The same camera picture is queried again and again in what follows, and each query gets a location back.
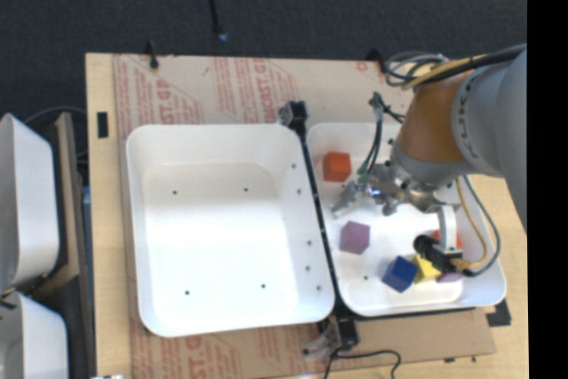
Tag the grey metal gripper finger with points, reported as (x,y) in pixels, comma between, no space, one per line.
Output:
(345,205)
(352,188)

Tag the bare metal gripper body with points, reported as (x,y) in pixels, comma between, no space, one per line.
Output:
(401,190)

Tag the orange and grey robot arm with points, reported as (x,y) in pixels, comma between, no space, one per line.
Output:
(479,120)

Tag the orange cube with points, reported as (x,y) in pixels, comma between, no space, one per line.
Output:
(336,166)

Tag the purple cube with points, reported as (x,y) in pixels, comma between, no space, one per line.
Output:
(354,237)

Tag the white plastic tray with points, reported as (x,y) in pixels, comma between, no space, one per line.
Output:
(222,231)
(390,231)

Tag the yellow triangular block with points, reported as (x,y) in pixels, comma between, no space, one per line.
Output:
(425,270)

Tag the blue cube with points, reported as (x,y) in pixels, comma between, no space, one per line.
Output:
(399,274)

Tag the brown cardboard board red print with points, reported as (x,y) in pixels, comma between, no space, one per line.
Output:
(248,84)

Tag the white plastic bin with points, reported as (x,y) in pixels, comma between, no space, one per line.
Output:
(31,337)
(26,199)

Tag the black cylinder on white bracket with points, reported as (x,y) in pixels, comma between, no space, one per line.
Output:
(446,235)

